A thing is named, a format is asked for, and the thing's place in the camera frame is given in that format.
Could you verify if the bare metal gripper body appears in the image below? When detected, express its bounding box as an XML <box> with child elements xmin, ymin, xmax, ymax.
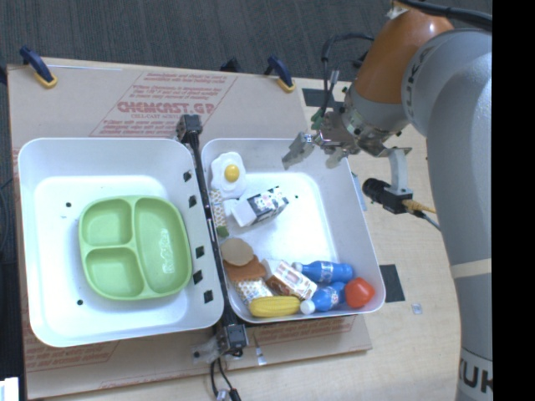
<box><xmin>313</xmin><ymin>109</ymin><xmax>394</xmax><ymax>155</ymax></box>

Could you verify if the brown cardboard board red print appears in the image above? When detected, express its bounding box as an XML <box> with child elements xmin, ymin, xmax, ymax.
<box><xmin>6</xmin><ymin>56</ymin><xmax>374</xmax><ymax>400</ymax></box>

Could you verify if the black and white milk carton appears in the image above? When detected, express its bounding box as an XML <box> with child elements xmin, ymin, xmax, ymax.
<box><xmin>230</xmin><ymin>185</ymin><xmax>290</xmax><ymax>229</ymax></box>

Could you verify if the white plastic tray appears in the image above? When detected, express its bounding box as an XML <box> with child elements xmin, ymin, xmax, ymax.
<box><xmin>200</xmin><ymin>137</ymin><xmax>386</xmax><ymax>325</ymax></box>
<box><xmin>17</xmin><ymin>137</ymin><xmax>226</xmax><ymax>348</ymax></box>

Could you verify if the white and yellow fried egg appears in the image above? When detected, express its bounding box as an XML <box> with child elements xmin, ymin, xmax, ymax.
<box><xmin>209</xmin><ymin>151</ymin><xmax>248</xmax><ymax>199</ymax></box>

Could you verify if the white patterned packet green end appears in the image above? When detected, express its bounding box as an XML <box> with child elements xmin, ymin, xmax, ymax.
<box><xmin>208</xmin><ymin>188</ymin><xmax>231</xmax><ymax>238</ymax></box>

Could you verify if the thin black and white rod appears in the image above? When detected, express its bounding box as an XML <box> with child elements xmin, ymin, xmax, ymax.
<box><xmin>190</xmin><ymin>134</ymin><xmax>235</xmax><ymax>329</ymax></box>

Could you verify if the blue bottle white cap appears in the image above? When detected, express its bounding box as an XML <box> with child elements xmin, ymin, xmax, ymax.
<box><xmin>298</xmin><ymin>282</ymin><xmax>349</xmax><ymax>316</ymax></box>
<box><xmin>292</xmin><ymin>260</ymin><xmax>355</xmax><ymax>286</ymax></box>

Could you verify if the beige round biscuit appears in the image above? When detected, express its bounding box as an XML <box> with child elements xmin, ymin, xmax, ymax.
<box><xmin>220</xmin><ymin>237</ymin><xmax>255</xmax><ymax>267</ymax></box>

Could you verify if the orange and white carton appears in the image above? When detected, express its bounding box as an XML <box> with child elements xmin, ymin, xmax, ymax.
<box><xmin>262</xmin><ymin>258</ymin><xmax>318</xmax><ymax>302</ymax></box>

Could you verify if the brown bread slice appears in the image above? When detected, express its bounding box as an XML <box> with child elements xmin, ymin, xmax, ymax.
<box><xmin>222</xmin><ymin>255</ymin><xmax>268</xmax><ymax>284</ymax></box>

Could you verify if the red orange pepper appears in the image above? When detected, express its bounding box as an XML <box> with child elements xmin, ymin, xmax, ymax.
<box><xmin>344</xmin><ymin>277</ymin><xmax>377</xmax><ymax>310</ymax></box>

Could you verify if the white orange patterned packet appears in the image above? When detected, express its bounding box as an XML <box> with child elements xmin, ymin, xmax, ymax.
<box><xmin>232</xmin><ymin>277</ymin><xmax>275</xmax><ymax>307</ymax></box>

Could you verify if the yellow corn cob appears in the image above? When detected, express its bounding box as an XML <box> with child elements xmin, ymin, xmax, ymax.
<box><xmin>248</xmin><ymin>295</ymin><xmax>303</xmax><ymax>319</ymax></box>

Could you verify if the green divided plate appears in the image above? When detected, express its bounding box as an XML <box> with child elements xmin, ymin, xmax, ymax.
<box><xmin>78</xmin><ymin>195</ymin><xmax>194</xmax><ymax>302</ymax></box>

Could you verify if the black cylinder on white bracket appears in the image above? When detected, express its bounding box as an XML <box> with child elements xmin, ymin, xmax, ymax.
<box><xmin>361</xmin><ymin>145</ymin><xmax>415</xmax><ymax>216</ymax></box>

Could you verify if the black block with thin wires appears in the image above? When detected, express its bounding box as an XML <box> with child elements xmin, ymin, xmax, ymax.
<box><xmin>175</xmin><ymin>114</ymin><xmax>205</xmax><ymax>142</ymax></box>
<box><xmin>215</xmin><ymin>322</ymin><xmax>250</xmax><ymax>353</ymax></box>

